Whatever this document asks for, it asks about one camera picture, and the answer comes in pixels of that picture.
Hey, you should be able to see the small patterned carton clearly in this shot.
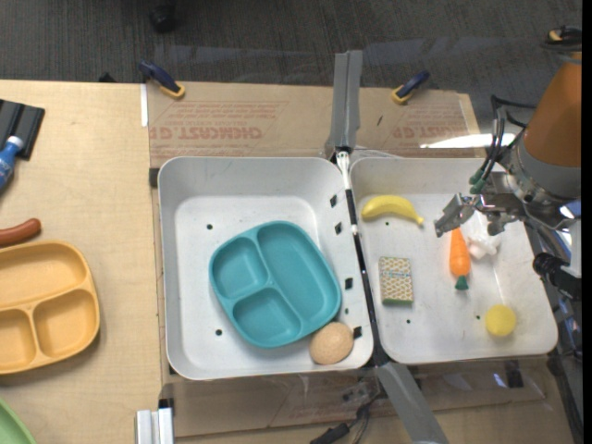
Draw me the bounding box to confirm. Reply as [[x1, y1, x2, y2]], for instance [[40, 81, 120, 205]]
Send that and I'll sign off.
[[377, 255, 415, 307]]

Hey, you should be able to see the yellow ball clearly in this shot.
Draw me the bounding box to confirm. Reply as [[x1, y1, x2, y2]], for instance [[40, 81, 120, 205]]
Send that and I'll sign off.
[[484, 303, 518, 338]]

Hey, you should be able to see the thin black and white rod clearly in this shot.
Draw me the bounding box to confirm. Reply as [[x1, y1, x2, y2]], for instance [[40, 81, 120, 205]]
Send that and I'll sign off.
[[334, 150, 386, 365]]

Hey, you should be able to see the brown cardboard board red print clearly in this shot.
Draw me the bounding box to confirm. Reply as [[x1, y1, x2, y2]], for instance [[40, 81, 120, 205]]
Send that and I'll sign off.
[[145, 80, 548, 438]]

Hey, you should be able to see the yellow banana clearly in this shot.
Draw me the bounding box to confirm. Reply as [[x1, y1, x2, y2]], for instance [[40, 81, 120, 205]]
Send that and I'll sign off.
[[360, 194, 426, 228]]

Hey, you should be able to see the beige bread roll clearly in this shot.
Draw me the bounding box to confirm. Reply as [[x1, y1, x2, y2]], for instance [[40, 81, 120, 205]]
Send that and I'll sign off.
[[308, 321, 355, 366]]

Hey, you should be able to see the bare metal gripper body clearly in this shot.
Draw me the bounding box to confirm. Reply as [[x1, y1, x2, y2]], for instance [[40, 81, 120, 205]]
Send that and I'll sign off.
[[470, 171, 583, 231]]

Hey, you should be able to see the orange divided plate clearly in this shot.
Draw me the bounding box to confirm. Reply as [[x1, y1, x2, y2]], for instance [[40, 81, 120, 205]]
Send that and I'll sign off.
[[0, 240, 102, 376]]

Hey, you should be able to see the orange carrot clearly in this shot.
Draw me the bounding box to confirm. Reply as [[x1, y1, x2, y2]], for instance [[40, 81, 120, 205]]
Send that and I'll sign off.
[[449, 228, 473, 291]]

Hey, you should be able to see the blue bottle white cap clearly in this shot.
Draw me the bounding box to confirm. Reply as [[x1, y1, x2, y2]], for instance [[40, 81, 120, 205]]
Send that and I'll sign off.
[[0, 135, 25, 192]]

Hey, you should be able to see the brown sausage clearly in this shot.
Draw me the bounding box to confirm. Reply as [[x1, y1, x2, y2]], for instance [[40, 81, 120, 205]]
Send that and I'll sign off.
[[0, 217, 43, 248]]

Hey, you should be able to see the black cylinder on white bracket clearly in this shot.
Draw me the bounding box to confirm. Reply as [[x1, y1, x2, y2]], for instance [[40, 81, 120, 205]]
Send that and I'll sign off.
[[532, 210, 583, 301]]

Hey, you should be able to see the green plate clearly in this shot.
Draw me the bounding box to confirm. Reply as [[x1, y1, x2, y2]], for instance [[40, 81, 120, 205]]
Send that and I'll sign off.
[[0, 398, 37, 444]]

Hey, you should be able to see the teal divided plate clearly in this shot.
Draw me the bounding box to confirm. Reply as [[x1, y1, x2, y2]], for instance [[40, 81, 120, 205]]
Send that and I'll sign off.
[[208, 220, 343, 350]]

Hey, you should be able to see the white plastic toy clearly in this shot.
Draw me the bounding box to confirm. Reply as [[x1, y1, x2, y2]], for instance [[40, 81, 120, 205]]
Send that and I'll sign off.
[[464, 214, 502, 261]]

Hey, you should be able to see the black ridged flat block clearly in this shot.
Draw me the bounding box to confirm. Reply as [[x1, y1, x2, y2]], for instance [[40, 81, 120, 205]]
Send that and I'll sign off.
[[0, 98, 46, 161]]

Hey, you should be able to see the white plastic tray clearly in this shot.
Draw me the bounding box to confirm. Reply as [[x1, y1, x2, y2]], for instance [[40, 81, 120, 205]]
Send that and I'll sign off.
[[348, 155, 560, 366], [156, 155, 376, 382]]

